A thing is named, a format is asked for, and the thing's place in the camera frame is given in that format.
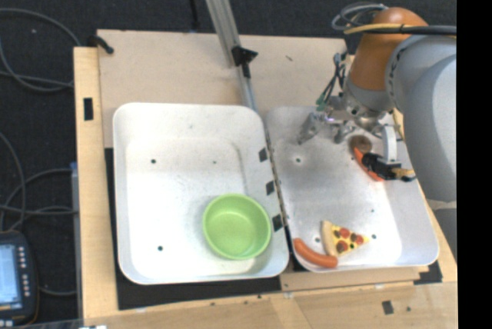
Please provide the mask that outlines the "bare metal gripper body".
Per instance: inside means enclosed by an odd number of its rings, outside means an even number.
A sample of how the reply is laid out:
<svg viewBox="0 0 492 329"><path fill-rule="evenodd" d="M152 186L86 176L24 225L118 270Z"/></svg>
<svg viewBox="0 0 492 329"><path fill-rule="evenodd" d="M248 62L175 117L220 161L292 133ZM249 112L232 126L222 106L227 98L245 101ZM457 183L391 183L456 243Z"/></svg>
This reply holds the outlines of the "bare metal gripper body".
<svg viewBox="0 0 492 329"><path fill-rule="evenodd" d="M381 125L386 117L386 111L374 111L362 105L350 95L331 96L318 106L327 118L335 123L351 122L365 131L372 132Z"/></svg>

